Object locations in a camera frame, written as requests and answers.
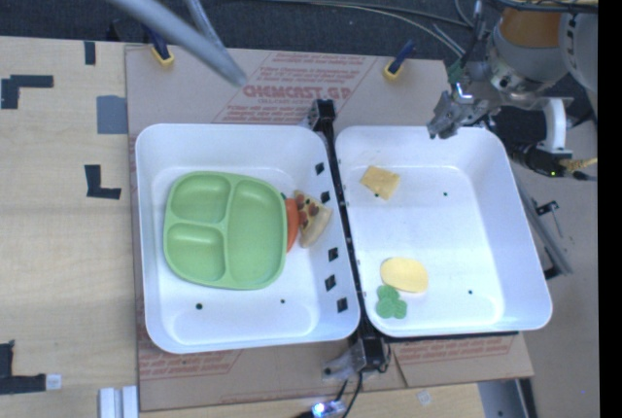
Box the thin black rod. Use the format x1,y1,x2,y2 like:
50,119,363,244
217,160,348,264
324,114,375,344

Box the green grapes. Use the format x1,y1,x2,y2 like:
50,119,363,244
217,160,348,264
374,284,409,321

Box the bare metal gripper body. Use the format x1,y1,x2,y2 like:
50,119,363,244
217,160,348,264
437,71,544,125

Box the yellow cheese wedge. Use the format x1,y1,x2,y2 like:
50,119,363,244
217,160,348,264
359,164,402,202

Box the yellow oval chip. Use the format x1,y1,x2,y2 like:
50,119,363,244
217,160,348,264
379,256,431,295

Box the green divided plate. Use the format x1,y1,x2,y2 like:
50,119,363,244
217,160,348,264
161,170,289,292

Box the black block with thin wires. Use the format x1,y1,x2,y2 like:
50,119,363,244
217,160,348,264
322,336,391,379
307,98,338,133

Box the white plastic tray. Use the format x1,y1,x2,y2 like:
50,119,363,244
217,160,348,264
334,124,554,339
134,122,363,355

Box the pizza slice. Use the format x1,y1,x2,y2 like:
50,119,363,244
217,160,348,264
292,190,334,250

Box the orange carrot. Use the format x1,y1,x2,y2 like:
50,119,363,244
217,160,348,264
283,196,300,254

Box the brown cardboard board red print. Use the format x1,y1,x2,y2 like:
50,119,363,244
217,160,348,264
124,45,536,412

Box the black cylinder on white bracket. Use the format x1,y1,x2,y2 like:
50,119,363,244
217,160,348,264
490,96,569,179

